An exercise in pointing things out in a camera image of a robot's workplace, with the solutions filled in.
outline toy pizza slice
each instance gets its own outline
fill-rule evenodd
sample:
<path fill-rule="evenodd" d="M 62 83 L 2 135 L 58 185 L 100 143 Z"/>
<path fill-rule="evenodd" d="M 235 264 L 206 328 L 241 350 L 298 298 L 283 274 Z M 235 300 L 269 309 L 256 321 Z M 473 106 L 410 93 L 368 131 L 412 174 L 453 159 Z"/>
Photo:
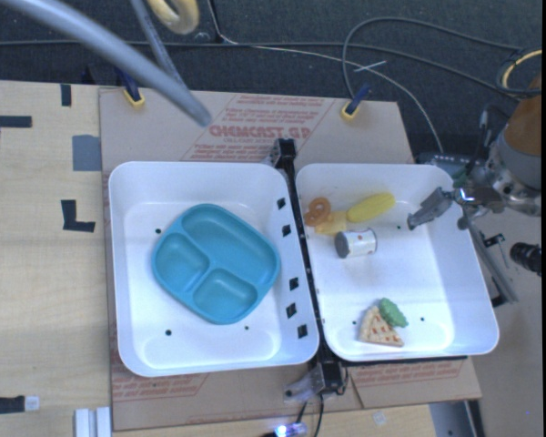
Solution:
<path fill-rule="evenodd" d="M 366 311 L 359 330 L 359 340 L 389 346 L 404 345 L 399 334 L 382 319 L 377 306 Z"/>

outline white tray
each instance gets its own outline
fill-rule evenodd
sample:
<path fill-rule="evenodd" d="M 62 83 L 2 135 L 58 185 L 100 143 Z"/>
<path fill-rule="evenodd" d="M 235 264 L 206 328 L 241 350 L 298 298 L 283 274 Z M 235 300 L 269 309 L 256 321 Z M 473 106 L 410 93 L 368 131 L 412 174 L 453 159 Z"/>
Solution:
<path fill-rule="evenodd" d="M 153 377 L 308 361 L 319 346 L 298 233 L 283 176 L 262 164 L 128 162 L 109 179 L 119 354 Z M 217 204 L 275 245 L 278 280 L 245 319 L 217 325 L 165 292 L 152 251 L 186 209 Z"/>
<path fill-rule="evenodd" d="M 347 210 L 368 195 L 388 191 L 396 205 L 373 220 L 375 254 L 341 259 L 333 238 L 306 227 L 308 253 L 328 346 L 347 361 L 390 361 L 476 355 L 499 339 L 495 314 L 470 233 L 459 230 L 459 205 L 414 230 L 407 216 L 437 187 L 452 190 L 447 173 L 428 165 L 314 164 L 297 176 L 300 205 L 316 197 Z M 402 348 L 358 341 L 365 310 L 394 301 L 409 326 L 397 332 Z"/>

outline green vegetable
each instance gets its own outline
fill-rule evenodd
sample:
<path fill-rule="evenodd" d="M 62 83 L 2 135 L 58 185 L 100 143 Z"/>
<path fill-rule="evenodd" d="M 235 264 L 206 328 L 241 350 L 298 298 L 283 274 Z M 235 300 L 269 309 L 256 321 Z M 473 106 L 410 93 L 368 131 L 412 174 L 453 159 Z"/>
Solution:
<path fill-rule="evenodd" d="M 380 316 L 391 327 L 406 327 L 409 325 L 407 318 L 400 311 L 399 307 L 388 298 L 382 298 L 379 303 Z"/>

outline black fabric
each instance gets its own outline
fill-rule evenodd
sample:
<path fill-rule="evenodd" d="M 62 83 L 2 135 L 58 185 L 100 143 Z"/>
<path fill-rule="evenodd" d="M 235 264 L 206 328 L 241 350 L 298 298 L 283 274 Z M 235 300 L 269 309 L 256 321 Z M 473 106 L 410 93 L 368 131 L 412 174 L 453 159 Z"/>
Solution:
<path fill-rule="evenodd" d="M 144 37 L 127 0 L 64 0 L 125 40 Z M 412 18 L 514 47 L 541 46 L 542 0 L 213 0 L 221 34 L 234 42 L 332 42 L 336 46 L 294 47 L 340 58 L 349 30 L 379 17 Z M 159 22 L 167 43 L 217 42 L 217 29 L 208 0 L 198 0 L 201 23 L 193 34 L 176 36 Z M 61 39 L 26 16 L 0 6 L 0 40 Z M 450 66 L 493 85 L 510 49 L 466 41 L 422 25 L 385 21 L 361 28 L 353 44 L 397 50 Z M 147 56 L 151 52 L 139 48 Z M 334 60 L 248 47 L 170 47 L 180 75 L 195 90 L 263 94 L 348 97 L 341 65 Z M 376 68 L 391 81 L 349 69 L 354 90 L 364 82 L 370 99 L 399 103 L 413 152 L 435 151 L 437 143 L 413 95 L 440 135 L 445 150 L 471 154 L 479 138 L 483 108 L 492 103 L 510 114 L 516 103 L 489 86 L 438 67 L 379 50 L 351 48 L 348 58 L 360 65 L 386 62 Z M 86 66 L 105 64 L 78 45 L 0 47 L 0 79 L 79 83 Z M 513 82 L 527 86 L 540 70 L 535 61 L 524 64 Z M 97 80 L 115 84 L 116 79 Z"/>

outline toy donut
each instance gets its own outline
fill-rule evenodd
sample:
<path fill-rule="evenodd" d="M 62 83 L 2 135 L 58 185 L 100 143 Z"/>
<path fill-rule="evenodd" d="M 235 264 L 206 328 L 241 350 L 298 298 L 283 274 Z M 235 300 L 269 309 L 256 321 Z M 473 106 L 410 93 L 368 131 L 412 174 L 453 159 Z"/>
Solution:
<path fill-rule="evenodd" d="M 308 212 L 303 216 L 305 224 L 315 227 L 328 218 L 331 206 L 326 198 L 315 198 L 308 206 Z"/>

